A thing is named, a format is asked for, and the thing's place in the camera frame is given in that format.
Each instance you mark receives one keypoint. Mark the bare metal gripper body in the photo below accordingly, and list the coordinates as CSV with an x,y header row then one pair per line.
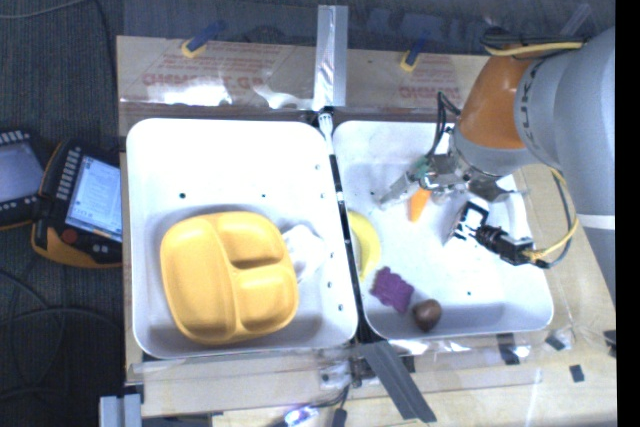
x,y
445,172

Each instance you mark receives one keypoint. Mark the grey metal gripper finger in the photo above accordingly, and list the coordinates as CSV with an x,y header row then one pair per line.
x,y
400,187
454,227

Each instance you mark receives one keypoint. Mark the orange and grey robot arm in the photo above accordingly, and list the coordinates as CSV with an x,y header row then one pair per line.
x,y
560,115

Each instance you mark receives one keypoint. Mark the orange carrot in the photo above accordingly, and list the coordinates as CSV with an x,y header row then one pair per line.
x,y
419,205

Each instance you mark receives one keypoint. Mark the white plastic tray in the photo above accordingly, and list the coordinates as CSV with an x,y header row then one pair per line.
x,y
475,285
225,155

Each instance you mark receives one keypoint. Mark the yellow banana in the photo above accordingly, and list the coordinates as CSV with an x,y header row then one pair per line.
x,y
367,240

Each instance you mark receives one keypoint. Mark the purple grapes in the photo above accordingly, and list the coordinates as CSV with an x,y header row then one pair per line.
x,y
391,287

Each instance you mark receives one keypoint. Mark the brown round fruit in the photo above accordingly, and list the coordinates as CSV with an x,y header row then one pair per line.
x,y
426,314

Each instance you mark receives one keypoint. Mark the white crumpled packet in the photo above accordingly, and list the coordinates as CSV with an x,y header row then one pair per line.
x,y
307,250

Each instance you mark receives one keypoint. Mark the yellow divided plate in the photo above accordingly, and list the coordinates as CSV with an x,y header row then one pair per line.
x,y
225,275

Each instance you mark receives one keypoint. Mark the brown cardboard board, red print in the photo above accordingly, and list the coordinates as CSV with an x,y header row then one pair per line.
x,y
165,80

